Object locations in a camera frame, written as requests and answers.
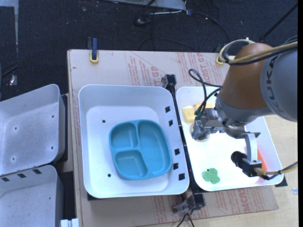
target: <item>blue plate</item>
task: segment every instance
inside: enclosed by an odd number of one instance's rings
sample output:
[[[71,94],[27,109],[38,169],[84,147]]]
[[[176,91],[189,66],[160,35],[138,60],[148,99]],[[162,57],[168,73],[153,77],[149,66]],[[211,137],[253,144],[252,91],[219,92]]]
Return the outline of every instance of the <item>blue plate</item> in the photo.
[[[161,176],[172,166],[170,148],[161,126],[151,120],[127,121],[109,133],[117,172],[127,180]]]

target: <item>dark floor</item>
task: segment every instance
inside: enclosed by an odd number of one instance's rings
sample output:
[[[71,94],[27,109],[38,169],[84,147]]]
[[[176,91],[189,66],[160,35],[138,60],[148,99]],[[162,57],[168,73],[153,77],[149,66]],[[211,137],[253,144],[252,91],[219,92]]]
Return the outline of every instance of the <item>dark floor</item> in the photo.
[[[18,51],[14,8],[0,7],[2,100],[51,83],[67,93],[66,52],[86,49],[88,37],[98,39],[100,50],[213,52],[246,37],[259,42],[297,1],[187,0],[191,16],[184,11],[153,15],[150,24],[135,26],[142,6],[101,0],[19,0]],[[297,33],[298,8],[264,41],[278,46]]]

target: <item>hole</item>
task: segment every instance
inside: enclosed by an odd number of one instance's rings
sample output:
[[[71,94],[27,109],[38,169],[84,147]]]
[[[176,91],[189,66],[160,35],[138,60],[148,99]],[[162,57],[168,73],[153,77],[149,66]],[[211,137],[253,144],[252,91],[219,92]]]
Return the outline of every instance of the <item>hole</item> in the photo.
[[[179,181],[185,179],[185,173],[179,174]]]
[[[36,174],[41,174],[42,173],[38,169],[34,169],[33,172],[36,173]]]
[[[3,181],[5,181],[5,182],[9,182],[9,179],[7,178],[7,177],[3,177],[3,178],[1,178]]]
[[[176,170],[176,169],[178,169],[178,168],[179,168],[179,163],[174,163],[174,164],[173,164],[173,169]]]
[[[18,175],[18,177],[20,177],[20,178],[25,178],[26,176],[24,175],[24,174],[22,174],[22,173],[20,173],[20,174],[17,174]]]
[[[180,150],[179,149],[175,149],[175,155],[180,154]]]

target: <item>green object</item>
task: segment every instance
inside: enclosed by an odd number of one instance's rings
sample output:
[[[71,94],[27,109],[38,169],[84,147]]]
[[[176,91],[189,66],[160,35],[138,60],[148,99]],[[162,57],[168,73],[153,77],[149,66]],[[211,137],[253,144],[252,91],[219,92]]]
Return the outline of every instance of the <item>green object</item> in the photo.
[[[216,184],[220,181],[218,177],[218,171],[215,168],[209,168],[207,171],[202,173],[202,177],[205,181]]]

